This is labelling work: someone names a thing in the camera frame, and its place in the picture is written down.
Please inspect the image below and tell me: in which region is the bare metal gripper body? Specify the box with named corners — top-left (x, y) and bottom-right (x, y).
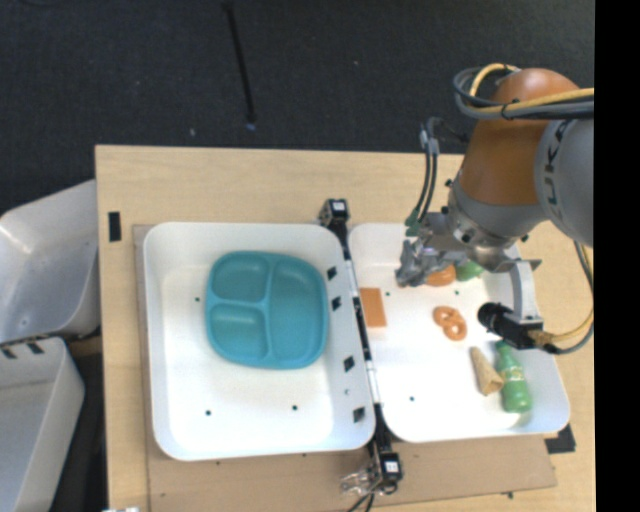
top-left (412, 211), bottom-right (518, 271)

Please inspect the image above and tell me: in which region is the orange round toy food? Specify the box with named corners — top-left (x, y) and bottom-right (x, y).
top-left (424, 264), bottom-right (458, 288)

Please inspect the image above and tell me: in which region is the green round toy food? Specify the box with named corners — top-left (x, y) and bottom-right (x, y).
top-left (454, 259), bottom-right (486, 282)

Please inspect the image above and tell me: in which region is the orange square biscuit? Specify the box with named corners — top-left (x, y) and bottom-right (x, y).
top-left (358, 287), bottom-right (389, 329)

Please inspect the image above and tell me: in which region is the orange pretzel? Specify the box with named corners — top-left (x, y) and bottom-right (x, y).
top-left (432, 305), bottom-right (468, 344)

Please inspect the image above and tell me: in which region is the thin black and white rod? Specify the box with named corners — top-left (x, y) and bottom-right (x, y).
top-left (330, 219), bottom-right (397, 457)

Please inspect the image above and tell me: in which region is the white plastic tray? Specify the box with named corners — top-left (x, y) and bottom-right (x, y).
top-left (142, 221), bottom-right (378, 462)
top-left (347, 222), bottom-right (572, 444)

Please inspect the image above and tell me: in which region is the tan ice cream cone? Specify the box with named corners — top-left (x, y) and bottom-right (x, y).
top-left (469, 346), bottom-right (506, 398)

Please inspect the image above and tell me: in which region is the blue divided plate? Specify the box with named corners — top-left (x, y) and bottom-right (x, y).
top-left (204, 250), bottom-right (331, 372)

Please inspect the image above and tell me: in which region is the green plastic bottle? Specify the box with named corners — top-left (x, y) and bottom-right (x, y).
top-left (494, 340), bottom-right (534, 414)

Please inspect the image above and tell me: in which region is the black block with thin wires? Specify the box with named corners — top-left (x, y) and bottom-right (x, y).
top-left (318, 197), bottom-right (352, 227)
top-left (368, 448), bottom-right (404, 495)

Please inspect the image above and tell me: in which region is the black cylinder on white bracket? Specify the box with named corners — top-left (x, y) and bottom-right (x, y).
top-left (477, 257), bottom-right (546, 351)

